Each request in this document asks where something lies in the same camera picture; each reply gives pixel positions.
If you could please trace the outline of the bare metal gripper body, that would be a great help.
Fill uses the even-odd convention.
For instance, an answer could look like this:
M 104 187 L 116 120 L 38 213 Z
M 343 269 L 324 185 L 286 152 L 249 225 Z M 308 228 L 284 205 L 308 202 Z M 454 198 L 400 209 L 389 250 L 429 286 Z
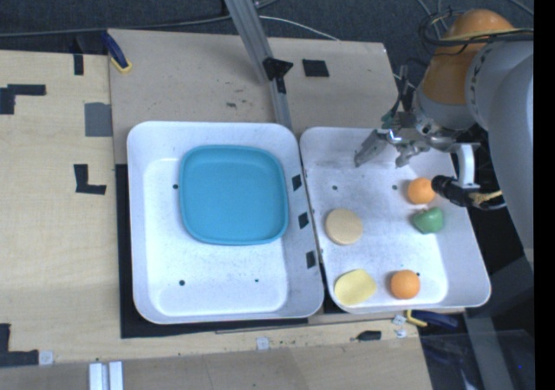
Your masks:
M 453 153 L 459 146 L 456 132 L 416 116 L 396 116 L 388 130 L 388 142 L 401 154 L 425 153 L 431 149 Z

